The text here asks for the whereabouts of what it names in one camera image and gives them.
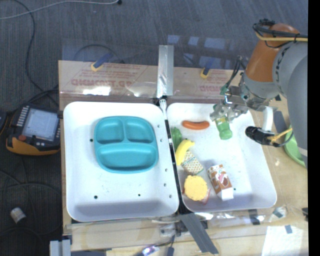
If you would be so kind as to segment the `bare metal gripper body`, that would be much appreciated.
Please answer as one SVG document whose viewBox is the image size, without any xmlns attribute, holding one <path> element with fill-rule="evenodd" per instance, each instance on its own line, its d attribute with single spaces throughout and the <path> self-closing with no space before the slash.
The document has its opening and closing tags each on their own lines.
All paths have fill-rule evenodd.
<svg viewBox="0 0 320 256">
<path fill-rule="evenodd" d="M 246 112 L 248 109 L 263 112 L 270 108 L 273 112 L 278 110 L 275 106 L 270 106 L 270 100 L 256 96 L 255 94 L 245 91 L 242 92 L 239 86 L 230 86 L 224 96 L 223 104 L 234 111 Z"/>
</svg>

